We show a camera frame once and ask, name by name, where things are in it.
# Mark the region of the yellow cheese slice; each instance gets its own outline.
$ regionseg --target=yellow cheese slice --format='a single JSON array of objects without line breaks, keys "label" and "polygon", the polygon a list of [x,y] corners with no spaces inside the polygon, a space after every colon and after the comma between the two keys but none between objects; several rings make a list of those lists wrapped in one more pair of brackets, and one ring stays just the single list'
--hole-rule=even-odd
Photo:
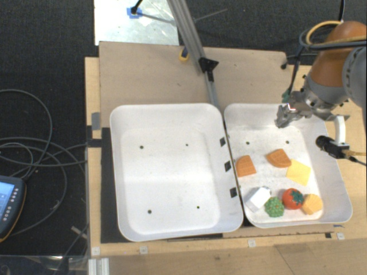
[{"label": "yellow cheese slice", "polygon": [[292,165],[288,167],[286,177],[303,186],[309,182],[311,168],[296,160],[291,160]]}]

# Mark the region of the orange block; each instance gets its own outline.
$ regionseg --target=orange block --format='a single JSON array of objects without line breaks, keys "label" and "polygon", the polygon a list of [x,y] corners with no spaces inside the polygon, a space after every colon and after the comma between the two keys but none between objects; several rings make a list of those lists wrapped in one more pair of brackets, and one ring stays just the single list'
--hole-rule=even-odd
[{"label": "orange block", "polygon": [[292,165],[292,162],[288,158],[286,152],[283,149],[278,149],[266,156],[269,163],[275,167],[286,168]]},{"label": "orange block", "polygon": [[256,173],[255,166],[249,155],[242,156],[236,162],[236,172],[238,177],[243,177],[246,175],[251,175]]}]

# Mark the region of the toy tomato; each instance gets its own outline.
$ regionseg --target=toy tomato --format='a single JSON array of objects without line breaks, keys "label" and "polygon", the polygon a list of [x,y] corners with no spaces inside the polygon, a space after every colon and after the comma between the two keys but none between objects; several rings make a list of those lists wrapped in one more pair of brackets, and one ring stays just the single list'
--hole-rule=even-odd
[{"label": "toy tomato", "polygon": [[296,210],[303,205],[303,195],[295,188],[289,188],[283,194],[282,201],[284,206],[289,210]]}]

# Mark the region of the black floor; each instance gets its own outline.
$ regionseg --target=black floor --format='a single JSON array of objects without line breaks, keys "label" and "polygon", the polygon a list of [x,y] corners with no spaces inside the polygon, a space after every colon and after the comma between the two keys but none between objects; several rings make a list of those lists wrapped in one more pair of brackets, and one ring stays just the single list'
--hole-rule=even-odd
[{"label": "black floor", "polygon": [[[197,22],[205,46],[292,54],[302,30],[338,18],[340,0],[187,2],[195,18],[228,9]],[[367,0],[346,0],[345,20],[366,23],[366,5]],[[86,141],[84,58],[97,55],[93,44],[93,0],[0,0],[0,90],[20,89],[40,98],[53,118],[52,141],[63,147]],[[0,138],[10,136],[46,139],[48,120],[32,98],[0,93]],[[36,143],[28,145],[42,148]],[[83,148],[73,152],[79,160],[84,158]],[[29,158],[24,150],[13,151],[11,155],[23,162]],[[72,162],[65,156],[61,161]],[[0,160],[0,175],[10,175],[18,168],[21,167]],[[0,254],[62,254],[69,248],[76,237],[71,227],[82,229],[87,219],[84,175],[76,166],[65,170],[68,187],[60,208],[34,229],[1,243]],[[59,168],[41,168],[35,172],[29,180],[24,211],[14,232],[52,211],[63,187]],[[70,254],[80,254],[84,246],[81,239]]]}]

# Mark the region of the empty white tray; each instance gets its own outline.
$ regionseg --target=empty white tray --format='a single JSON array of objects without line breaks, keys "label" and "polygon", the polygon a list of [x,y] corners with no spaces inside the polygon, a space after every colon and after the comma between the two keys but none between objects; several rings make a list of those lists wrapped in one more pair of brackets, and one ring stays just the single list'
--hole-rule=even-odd
[{"label": "empty white tray", "polygon": [[241,226],[243,210],[217,108],[125,105],[111,113],[110,126],[118,224],[127,239],[223,233]]},{"label": "empty white tray", "polygon": [[[244,206],[248,220],[261,228],[304,225],[315,223],[345,222],[352,216],[352,204],[339,171],[338,163],[315,144],[320,135],[327,136],[323,120],[293,121],[286,128],[277,128],[274,120],[276,104],[232,104],[226,107],[224,118],[229,144],[235,162],[243,155],[250,155],[256,174],[239,178],[240,191],[246,201],[257,188],[267,186],[272,196],[280,199],[284,190],[293,187],[303,194],[317,194],[323,200],[323,210],[306,215],[302,210],[285,210],[284,216],[271,218],[262,207],[252,212]],[[284,149],[290,159],[311,167],[306,186],[286,178],[286,168],[276,168],[266,155]]]}]

